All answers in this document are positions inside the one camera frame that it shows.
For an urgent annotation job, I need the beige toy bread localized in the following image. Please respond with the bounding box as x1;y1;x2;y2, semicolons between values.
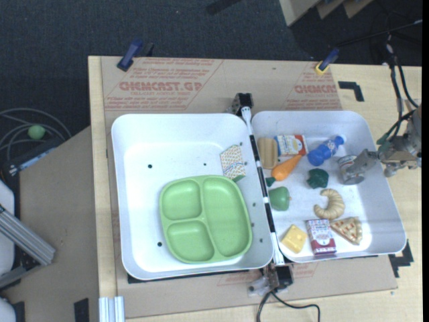
257;137;280;170

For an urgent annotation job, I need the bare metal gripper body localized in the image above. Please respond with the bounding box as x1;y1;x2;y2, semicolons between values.
377;133;422;168

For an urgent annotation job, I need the small silver can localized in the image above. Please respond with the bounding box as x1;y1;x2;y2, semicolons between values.
337;154;367;186

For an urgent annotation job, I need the thin black and white rod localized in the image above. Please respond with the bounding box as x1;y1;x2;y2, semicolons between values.
241;107;286;266

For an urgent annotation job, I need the white orange patterned carton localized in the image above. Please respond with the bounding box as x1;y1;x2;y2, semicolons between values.
219;144;247;181

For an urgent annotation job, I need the green divided plate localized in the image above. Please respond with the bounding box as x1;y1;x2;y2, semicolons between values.
158;174;253;265

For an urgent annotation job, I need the blue plastic bottle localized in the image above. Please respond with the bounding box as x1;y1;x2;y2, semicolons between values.
306;133;347;167

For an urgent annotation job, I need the yellow toy cheese wedge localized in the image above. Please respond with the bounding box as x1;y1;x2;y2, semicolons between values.
280;223;308;256

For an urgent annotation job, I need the toy pizza slice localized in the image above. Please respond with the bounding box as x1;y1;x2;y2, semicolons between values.
329;216;364;246

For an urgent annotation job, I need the orange toy carrot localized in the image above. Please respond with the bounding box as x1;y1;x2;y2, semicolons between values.
265;154;304;188

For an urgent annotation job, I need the white plastic tray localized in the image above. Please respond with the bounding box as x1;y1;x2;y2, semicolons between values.
250;109;408;264
111;113;275;281

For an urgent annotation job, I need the brown cardboard board red print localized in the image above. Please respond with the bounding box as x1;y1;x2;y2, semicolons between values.
100;56;400;319

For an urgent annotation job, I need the green ball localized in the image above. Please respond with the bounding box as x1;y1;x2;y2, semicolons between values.
27;124;46;141

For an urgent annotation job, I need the green toy pepper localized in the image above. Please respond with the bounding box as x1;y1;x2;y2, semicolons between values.
267;186;292;212

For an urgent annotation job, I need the beige toy croissant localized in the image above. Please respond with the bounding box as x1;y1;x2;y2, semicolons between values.
313;188;346;221

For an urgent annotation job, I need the red and white carton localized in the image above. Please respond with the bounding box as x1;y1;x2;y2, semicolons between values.
304;218;338;256

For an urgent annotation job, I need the orange and white carton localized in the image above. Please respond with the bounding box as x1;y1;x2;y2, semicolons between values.
273;133;309;158

